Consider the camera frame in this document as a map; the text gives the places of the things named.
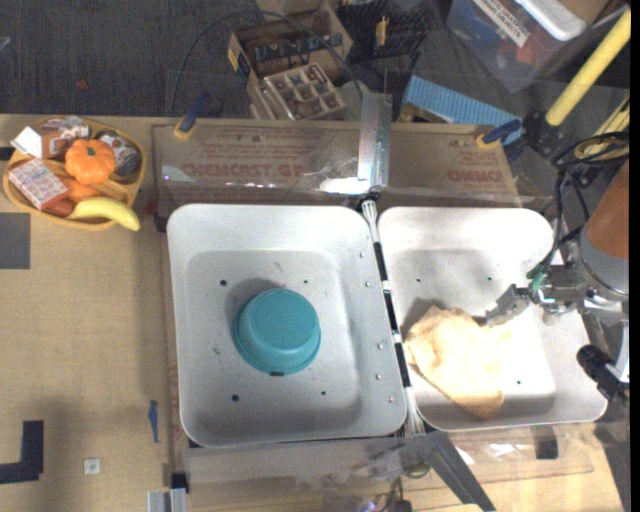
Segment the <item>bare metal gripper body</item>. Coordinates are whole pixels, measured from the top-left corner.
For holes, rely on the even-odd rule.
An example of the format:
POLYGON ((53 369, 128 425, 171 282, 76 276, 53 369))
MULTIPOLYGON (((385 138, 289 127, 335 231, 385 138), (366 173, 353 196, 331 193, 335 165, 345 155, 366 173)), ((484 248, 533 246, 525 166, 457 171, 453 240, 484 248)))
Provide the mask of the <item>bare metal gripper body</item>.
POLYGON ((552 315, 569 310, 605 325, 628 321, 628 294, 577 264, 536 265, 528 272, 531 300, 552 315))

